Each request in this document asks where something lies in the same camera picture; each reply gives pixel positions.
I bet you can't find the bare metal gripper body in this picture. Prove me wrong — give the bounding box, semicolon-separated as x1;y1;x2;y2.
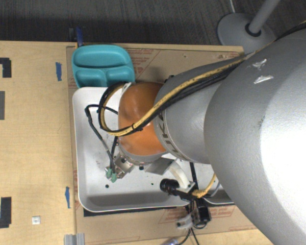
113;154;135;180

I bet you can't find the white plastic tray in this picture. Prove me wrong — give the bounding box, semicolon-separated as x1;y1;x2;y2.
203;184;236;206
71;86;196;213

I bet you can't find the thin black and white rod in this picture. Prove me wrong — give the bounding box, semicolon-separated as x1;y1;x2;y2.
176;162;200;230

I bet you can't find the brown cardboard board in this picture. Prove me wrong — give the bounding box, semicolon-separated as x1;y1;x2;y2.
66;42;259;244

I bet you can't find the blue divided plate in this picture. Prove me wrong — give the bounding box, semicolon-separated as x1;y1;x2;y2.
71;44;136;89

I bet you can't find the black cylinder on white bracket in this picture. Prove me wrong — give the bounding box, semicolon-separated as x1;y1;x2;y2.
159;159;197;202

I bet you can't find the black block with thin wires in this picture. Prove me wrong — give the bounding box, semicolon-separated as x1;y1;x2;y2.
194;200;212;226

